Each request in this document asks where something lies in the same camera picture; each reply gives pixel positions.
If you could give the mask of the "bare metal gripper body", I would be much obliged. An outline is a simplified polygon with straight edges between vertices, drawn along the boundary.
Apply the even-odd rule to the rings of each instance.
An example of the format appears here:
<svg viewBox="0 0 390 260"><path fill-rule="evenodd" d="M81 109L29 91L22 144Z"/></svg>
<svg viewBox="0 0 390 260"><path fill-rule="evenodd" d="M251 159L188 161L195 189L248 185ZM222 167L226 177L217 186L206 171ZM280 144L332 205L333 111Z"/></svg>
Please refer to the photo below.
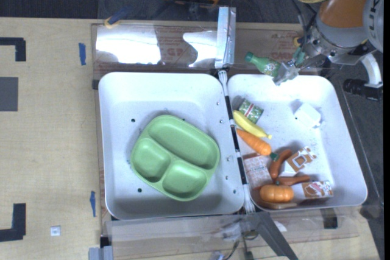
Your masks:
<svg viewBox="0 0 390 260"><path fill-rule="evenodd" d="M293 44L297 48L293 53L293 65L299 70L320 68L327 61L340 65L354 65L360 58L355 55L359 44L342 46L325 38L313 36L295 37Z"/></svg>

